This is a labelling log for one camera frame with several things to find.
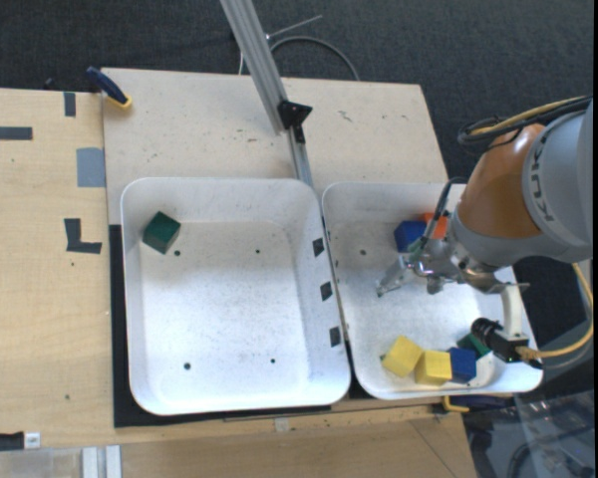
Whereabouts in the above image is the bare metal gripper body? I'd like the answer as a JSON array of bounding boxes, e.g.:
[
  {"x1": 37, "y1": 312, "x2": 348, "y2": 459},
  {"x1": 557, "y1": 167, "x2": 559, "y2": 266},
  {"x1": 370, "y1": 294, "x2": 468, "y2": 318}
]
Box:
[{"x1": 412, "y1": 239, "x2": 510, "y2": 296}]

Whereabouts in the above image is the white plastic tray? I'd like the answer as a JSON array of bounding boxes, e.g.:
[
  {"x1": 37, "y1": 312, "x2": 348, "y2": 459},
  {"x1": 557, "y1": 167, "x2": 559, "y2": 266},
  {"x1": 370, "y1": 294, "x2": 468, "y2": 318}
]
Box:
[
  {"x1": 120, "y1": 176, "x2": 353, "y2": 416},
  {"x1": 321, "y1": 181, "x2": 545, "y2": 401}
]

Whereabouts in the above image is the orange cube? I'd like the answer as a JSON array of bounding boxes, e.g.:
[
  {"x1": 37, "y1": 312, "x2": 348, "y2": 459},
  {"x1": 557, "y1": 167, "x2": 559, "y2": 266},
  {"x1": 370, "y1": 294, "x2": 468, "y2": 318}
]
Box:
[{"x1": 422, "y1": 211, "x2": 450, "y2": 241}]

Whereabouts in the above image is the blue cube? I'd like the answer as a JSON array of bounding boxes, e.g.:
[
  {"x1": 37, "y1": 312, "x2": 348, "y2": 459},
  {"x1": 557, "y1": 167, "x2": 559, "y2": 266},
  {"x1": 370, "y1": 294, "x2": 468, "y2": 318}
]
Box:
[
  {"x1": 393, "y1": 219, "x2": 430, "y2": 254},
  {"x1": 448, "y1": 347, "x2": 478, "y2": 384}
]

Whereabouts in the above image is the yellow cube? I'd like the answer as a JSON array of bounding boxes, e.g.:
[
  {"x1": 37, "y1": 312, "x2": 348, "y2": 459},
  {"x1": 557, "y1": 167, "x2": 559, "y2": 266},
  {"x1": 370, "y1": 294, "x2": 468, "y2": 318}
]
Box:
[
  {"x1": 414, "y1": 350, "x2": 453, "y2": 386},
  {"x1": 381, "y1": 336, "x2": 425, "y2": 379}
]

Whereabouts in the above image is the green cube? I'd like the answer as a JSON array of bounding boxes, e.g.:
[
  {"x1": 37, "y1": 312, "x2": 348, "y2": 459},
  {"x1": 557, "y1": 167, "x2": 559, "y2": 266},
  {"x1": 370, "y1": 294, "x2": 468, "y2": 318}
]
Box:
[
  {"x1": 142, "y1": 210, "x2": 182, "y2": 255},
  {"x1": 455, "y1": 333, "x2": 492, "y2": 360}
]

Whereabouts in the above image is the pale wood board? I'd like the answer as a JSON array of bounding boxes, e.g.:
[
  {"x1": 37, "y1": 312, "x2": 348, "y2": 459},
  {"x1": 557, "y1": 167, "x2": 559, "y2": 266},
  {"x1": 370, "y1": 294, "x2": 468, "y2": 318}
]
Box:
[{"x1": 101, "y1": 67, "x2": 468, "y2": 418}]

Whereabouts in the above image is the black cylinder on white bracket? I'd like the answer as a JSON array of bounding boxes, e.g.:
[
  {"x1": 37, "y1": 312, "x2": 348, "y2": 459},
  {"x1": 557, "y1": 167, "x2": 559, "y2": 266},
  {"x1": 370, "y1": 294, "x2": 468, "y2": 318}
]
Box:
[{"x1": 469, "y1": 283, "x2": 532, "y2": 363}]

